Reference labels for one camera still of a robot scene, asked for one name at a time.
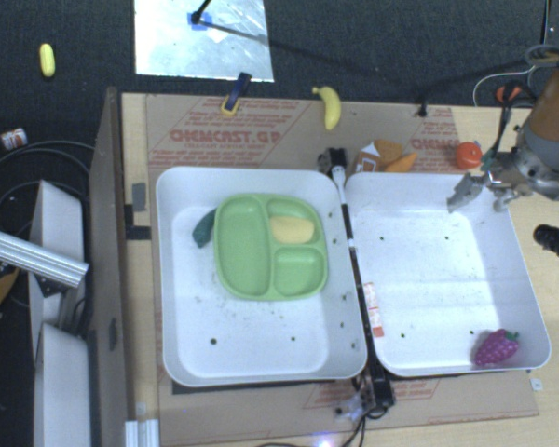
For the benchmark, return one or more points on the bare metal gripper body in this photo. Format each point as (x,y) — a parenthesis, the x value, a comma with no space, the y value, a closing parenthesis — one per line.
(524,172)

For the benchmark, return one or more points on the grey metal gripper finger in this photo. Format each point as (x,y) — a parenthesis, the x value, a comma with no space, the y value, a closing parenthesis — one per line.
(466,189)
(505,199)

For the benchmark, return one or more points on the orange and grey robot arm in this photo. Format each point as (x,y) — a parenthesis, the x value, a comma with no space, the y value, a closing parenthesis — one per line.
(552,114)

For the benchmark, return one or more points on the red-orange toy tomato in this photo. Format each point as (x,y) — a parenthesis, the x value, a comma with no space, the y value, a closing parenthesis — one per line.
(468,155)

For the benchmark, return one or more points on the orange toy biscuit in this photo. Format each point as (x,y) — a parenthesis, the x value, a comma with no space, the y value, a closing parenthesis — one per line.
(390,149)

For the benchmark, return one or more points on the white plastic tray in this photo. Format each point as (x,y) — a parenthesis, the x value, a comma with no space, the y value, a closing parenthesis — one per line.
(428,273)
(242,338)

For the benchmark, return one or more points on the brown and white carton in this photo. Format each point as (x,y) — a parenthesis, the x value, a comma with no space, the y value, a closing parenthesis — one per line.
(365,161)

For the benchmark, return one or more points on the thin black and white rod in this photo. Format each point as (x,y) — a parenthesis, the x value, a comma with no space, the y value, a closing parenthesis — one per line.
(349,231)

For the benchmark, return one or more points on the purple toy grapes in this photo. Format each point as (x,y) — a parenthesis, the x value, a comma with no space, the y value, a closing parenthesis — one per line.
(494,349)

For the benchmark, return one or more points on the white and orange packet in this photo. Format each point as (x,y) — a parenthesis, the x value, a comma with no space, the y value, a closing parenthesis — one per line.
(373,310)

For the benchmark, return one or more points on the yellow banana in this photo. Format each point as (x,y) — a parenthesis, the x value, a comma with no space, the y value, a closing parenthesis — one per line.
(331,107)

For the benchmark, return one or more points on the yellow toy bread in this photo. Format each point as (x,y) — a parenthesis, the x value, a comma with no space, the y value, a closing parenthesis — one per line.
(291,230)

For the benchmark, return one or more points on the brown cardboard board red print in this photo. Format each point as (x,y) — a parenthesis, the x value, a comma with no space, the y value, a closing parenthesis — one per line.
(242,133)

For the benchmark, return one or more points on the green divided plate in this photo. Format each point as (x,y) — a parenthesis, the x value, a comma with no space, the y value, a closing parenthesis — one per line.
(242,249)

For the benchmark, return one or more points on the dark green toy vegetable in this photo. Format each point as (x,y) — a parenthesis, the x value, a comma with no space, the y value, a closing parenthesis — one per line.
(202,233)

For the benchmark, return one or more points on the yellow capsule-shaped toy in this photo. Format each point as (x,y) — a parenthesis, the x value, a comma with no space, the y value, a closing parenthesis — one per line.
(47,59)

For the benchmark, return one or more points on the small orange and white can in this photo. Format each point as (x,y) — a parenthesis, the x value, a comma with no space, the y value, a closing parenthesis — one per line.
(14,139)

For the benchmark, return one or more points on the black cylinder on white bracket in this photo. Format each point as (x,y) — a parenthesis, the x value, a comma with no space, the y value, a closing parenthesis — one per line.
(552,239)

